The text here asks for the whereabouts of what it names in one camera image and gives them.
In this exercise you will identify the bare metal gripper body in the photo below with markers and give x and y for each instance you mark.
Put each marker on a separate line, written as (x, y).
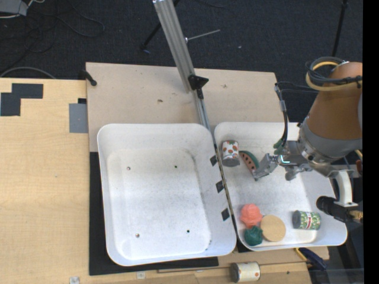
(294, 155)

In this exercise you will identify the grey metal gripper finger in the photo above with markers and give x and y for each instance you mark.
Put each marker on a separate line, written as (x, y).
(293, 173)
(264, 167)

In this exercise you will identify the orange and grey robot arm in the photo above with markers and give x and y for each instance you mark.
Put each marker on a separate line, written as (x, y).
(337, 114)

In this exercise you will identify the red and green watermelon slice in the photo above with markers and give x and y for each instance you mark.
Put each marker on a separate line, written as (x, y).
(250, 160)

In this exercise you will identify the white plastic tray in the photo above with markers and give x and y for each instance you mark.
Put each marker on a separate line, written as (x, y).
(275, 194)
(160, 200)

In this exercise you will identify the white can with orange print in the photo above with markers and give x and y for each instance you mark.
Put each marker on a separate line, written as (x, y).
(230, 154)

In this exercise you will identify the green and white can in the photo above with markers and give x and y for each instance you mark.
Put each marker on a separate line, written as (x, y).
(308, 220)

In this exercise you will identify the pink toy strawberry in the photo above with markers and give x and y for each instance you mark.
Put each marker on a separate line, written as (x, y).
(250, 215)

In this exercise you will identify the tan round biscuit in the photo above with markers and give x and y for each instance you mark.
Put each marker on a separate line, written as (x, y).
(273, 228)

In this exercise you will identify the green toy broccoli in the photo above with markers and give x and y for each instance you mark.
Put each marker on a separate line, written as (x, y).
(253, 236)

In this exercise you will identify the white can with grey lid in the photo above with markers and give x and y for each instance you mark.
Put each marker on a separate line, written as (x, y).
(247, 271)

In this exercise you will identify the pale wood board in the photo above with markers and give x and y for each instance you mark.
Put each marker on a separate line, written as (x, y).
(142, 99)

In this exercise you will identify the black cylinder on white bracket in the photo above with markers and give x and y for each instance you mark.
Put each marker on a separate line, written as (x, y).
(345, 188)

